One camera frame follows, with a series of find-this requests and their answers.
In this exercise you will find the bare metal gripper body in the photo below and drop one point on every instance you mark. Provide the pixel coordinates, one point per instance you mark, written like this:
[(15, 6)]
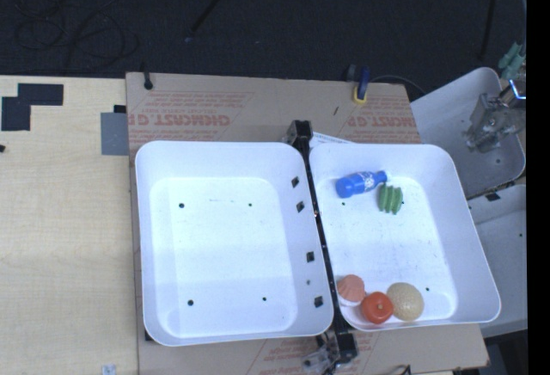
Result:
[(494, 121)]

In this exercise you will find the green ridged toy vegetable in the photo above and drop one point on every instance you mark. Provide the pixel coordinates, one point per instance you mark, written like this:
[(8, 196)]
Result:
[(390, 199)]

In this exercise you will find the blue plastic bottle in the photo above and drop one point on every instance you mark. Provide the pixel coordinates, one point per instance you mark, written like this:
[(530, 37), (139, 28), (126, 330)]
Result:
[(352, 185)]

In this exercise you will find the white plastic tray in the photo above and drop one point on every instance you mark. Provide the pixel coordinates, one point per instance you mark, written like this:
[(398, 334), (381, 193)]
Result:
[(223, 257), (386, 244)]

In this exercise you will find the white paper card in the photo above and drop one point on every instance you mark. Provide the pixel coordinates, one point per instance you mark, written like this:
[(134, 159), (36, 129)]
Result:
[(326, 138)]

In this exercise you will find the beige round toy fruit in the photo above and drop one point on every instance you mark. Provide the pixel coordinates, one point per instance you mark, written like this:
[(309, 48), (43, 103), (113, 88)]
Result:
[(406, 302)]

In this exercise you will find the red toy tomato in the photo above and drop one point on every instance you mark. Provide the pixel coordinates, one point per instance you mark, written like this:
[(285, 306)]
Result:
[(377, 308)]

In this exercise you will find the brown cardboard board red print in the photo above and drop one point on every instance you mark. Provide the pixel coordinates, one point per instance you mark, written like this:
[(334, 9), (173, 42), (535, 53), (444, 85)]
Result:
[(193, 124)]

